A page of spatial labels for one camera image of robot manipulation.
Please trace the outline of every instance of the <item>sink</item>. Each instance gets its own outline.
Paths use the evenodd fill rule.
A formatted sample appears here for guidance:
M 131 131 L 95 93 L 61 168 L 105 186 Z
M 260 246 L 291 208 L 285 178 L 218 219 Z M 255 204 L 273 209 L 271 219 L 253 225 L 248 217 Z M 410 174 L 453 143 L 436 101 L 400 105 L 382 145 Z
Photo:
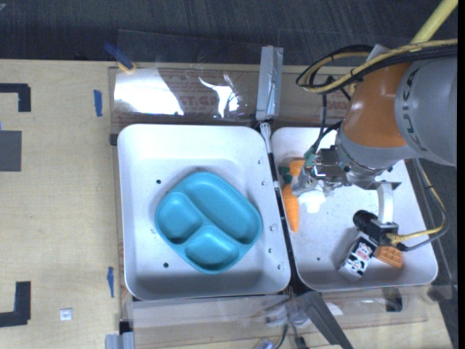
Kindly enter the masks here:
M 316 141 L 319 128 L 284 127 L 272 135 L 272 150 L 276 166 L 289 158 L 301 158 L 311 144 Z M 336 133 L 328 134 L 321 142 L 321 148 L 334 144 Z M 399 233 L 413 233 L 425 230 L 419 204 L 411 184 L 404 161 L 393 166 L 377 180 L 401 182 L 394 190 L 393 220 L 399 224 Z M 291 245 L 300 279 L 309 288 L 321 292 L 380 288 L 386 286 L 411 286 L 432 282 L 437 275 L 437 260 L 431 244 L 412 252 L 403 252 L 403 266 L 394 268 L 376 258 L 363 277 L 348 281 L 338 268 L 344 256 L 357 238 L 357 230 L 352 221 L 354 213 L 364 209 L 378 214 L 376 190 L 363 190 L 357 186 L 336 188 L 332 196 L 325 198 L 318 212 L 309 213 L 303 204 L 299 206 L 299 231 L 289 230 Z M 406 241 L 413 245 L 426 236 Z
M 118 136 L 118 165 L 125 279 L 136 298 L 274 294 L 287 287 L 288 253 L 267 151 L 258 132 L 237 126 L 133 124 Z M 196 172 L 221 177 L 254 206 L 262 220 L 258 238 L 221 273 L 194 268 L 155 226 L 159 204 Z

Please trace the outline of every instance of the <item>yellow cable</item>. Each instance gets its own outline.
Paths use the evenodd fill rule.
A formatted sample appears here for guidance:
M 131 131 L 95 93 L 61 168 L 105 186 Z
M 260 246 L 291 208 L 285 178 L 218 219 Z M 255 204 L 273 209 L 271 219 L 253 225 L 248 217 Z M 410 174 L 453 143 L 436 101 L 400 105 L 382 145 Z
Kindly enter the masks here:
M 343 58 L 343 57 L 354 57 L 358 55 L 366 56 L 366 53 L 365 52 L 348 52 L 348 53 L 341 53 L 341 54 L 334 55 L 334 56 L 328 56 L 318 61 L 317 63 L 315 63 L 310 68 L 308 68 L 305 71 L 305 74 L 301 77 L 301 81 L 306 91 L 313 92 L 313 93 L 323 93 L 323 92 L 331 91 L 332 89 L 336 88 L 338 85 L 344 83 L 346 80 L 352 77 L 355 77 L 356 75 L 358 75 L 360 72 L 362 72 L 366 68 L 369 68 L 370 66 L 378 62 L 381 62 L 382 60 L 386 60 L 388 58 L 395 57 L 396 55 L 402 55 L 402 54 L 409 53 L 409 52 L 417 52 L 425 48 L 455 45 L 457 43 L 458 43 L 457 39 L 448 39 L 448 40 L 436 40 L 436 41 L 427 41 L 423 43 L 407 44 L 402 47 L 394 48 L 394 49 L 389 50 L 388 52 L 377 55 L 376 57 L 369 60 L 368 62 L 365 62 L 362 65 L 356 68 L 353 68 L 349 73 L 342 76 L 340 79 L 335 80 L 332 83 L 324 87 L 315 88 L 315 87 L 305 86 L 305 82 L 308 80 L 310 75 L 314 73 L 315 71 L 319 70 L 326 63 L 329 63 L 332 60 L 336 60 L 336 59 Z
M 419 166 L 419 168 L 420 168 L 421 176 L 424 179 L 424 182 L 427 184 L 428 189 L 430 189 L 432 195 L 436 199 L 437 203 L 440 205 L 442 213 L 444 213 L 445 212 L 444 203 L 441 201 L 440 197 L 437 195 L 436 190 L 432 187 L 431 182 L 429 181 L 428 176 L 426 175 L 426 172 L 424 171 L 424 169 L 421 166 Z M 408 239 L 416 238 L 418 236 L 428 236 L 431 234 L 439 233 L 445 227 L 445 224 L 446 224 L 445 216 L 443 215 L 442 223 L 437 228 L 430 229 L 430 230 L 417 231 L 416 233 L 410 233 L 410 234 L 405 234 L 405 235 L 388 233 L 387 237 L 389 238 L 392 244 L 397 244 L 397 243 L 400 243 L 401 241 L 406 241 Z
M 123 65 L 121 62 L 117 62 L 118 67 L 123 70 L 125 73 L 132 75 L 133 73 L 136 72 L 137 66 L 134 62 L 131 62 L 132 68 L 127 68 L 125 65 Z
M 413 37 L 411 44 L 430 40 L 457 6 L 458 0 L 442 0 L 420 28 L 420 31 Z

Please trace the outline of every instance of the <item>blue plate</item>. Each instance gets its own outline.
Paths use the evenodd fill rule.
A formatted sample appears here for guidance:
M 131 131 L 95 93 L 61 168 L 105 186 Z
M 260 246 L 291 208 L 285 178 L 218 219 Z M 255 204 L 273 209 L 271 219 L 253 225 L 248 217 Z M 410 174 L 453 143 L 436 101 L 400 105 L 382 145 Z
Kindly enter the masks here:
M 228 182 L 196 172 L 163 198 L 155 211 L 155 227 L 194 268 L 218 274 L 247 253 L 263 224 L 256 208 Z

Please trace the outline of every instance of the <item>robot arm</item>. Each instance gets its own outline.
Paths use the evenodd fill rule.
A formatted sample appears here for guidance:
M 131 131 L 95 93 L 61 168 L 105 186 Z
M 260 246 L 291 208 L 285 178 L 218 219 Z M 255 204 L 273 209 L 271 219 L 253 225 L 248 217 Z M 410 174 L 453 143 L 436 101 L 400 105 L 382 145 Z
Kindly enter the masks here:
M 312 190 L 315 181 L 320 181 L 327 195 L 343 185 L 378 190 L 378 175 L 398 161 L 414 159 L 425 188 L 440 207 L 439 227 L 407 236 L 399 236 L 398 226 L 393 222 L 384 222 L 376 215 L 365 216 L 363 226 L 356 225 L 370 239 L 376 238 L 377 246 L 410 251 L 439 238 L 447 230 L 444 206 L 418 158 L 457 167 L 458 41 L 428 41 L 457 4 L 458 0 L 443 0 L 409 45 L 377 55 L 372 53 L 365 64 L 330 84 L 313 84 L 317 71 L 340 57 L 366 56 L 365 47 L 335 51 L 311 65 L 297 79 L 299 86 L 321 95 L 357 83 L 344 120 L 326 132 L 322 128 L 318 140 L 305 154 L 301 176 L 306 180 L 301 178 L 299 182 L 307 181 L 308 189 Z M 334 144 L 318 150 L 321 138 L 331 129 L 338 131 Z M 302 186 L 296 189 L 300 193 L 303 190 Z M 420 235 L 431 237 L 415 246 L 401 243 Z

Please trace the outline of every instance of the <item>wooden table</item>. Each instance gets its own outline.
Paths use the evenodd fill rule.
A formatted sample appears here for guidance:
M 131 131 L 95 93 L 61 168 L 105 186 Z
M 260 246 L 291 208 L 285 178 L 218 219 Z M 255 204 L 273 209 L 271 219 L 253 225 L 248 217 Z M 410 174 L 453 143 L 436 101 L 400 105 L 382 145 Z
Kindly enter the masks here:
M 0 313 L 31 282 L 27 325 L 0 328 L 0 348 L 103 348 L 121 317 L 108 69 L 115 63 L 0 60 L 0 83 L 31 87 L 31 112 L 0 93 L 2 130 L 22 131 L 21 172 L 0 172 Z M 97 116 L 94 90 L 102 93 Z M 114 297 L 107 279 L 113 268 Z M 71 308 L 71 320 L 60 310 Z M 429 319 L 348 329 L 356 348 L 451 348 L 436 304 Z M 294 348 L 290 335 L 282 348 Z M 256 339 L 189 348 L 253 348 Z M 312 348 L 328 343 L 309 334 Z

